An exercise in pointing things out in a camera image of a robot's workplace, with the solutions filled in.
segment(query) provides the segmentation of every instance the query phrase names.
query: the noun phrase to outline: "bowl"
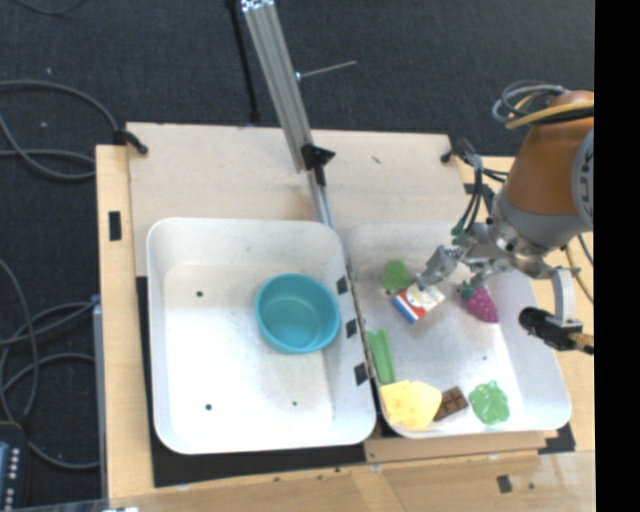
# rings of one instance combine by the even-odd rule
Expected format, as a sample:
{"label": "bowl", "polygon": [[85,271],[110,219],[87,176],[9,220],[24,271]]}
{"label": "bowl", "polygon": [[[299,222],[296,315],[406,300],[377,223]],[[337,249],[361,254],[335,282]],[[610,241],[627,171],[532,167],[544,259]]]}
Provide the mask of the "bowl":
{"label": "bowl", "polygon": [[280,274],[266,281],[255,301],[264,340],[285,354],[306,354],[329,345],[340,329],[335,296],[305,274]]}

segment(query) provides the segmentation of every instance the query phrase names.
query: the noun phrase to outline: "white tray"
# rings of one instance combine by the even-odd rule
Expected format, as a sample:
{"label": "white tray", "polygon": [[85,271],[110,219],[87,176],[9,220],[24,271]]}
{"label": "white tray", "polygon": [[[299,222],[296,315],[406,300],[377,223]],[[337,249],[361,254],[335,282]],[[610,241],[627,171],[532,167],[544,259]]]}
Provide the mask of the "white tray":
{"label": "white tray", "polygon": [[351,231],[347,251],[361,319],[365,331],[387,330],[396,381],[419,380],[441,391],[458,386],[468,397],[477,385],[495,380],[507,395],[510,417],[486,426],[468,407],[424,431],[392,428],[405,437],[427,438],[563,426],[571,404],[555,354],[518,323],[520,311],[536,305],[523,274],[512,271],[489,280],[487,288],[500,318],[497,325],[472,317],[456,300],[456,288],[470,277],[463,265],[438,284],[446,300],[416,324],[410,325],[391,305],[392,297],[381,283],[386,264],[403,261],[411,277],[422,272],[438,245],[450,242],[452,226],[450,222],[375,223]]}
{"label": "white tray", "polygon": [[[347,277],[339,237],[304,221],[171,218],[147,240],[153,416],[170,449],[230,453],[358,443],[376,421],[360,331],[284,355],[260,337],[264,281],[301,272],[329,289]],[[351,286],[338,293],[356,319]]]}

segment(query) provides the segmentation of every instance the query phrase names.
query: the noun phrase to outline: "metal pole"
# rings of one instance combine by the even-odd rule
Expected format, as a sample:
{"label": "metal pole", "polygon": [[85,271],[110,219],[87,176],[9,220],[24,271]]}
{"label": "metal pole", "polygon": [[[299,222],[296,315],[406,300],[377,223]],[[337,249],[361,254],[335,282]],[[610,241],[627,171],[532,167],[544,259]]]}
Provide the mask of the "metal pole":
{"label": "metal pole", "polygon": [[[297,171],[306,171],[302,148],[313,145],[313,138],[275,2],[241,0],[241,6],[294,166]],[[318,217],[321,222],[333,228],[325,186],[318,183],[313,172],[309,172],[308,176]]]}

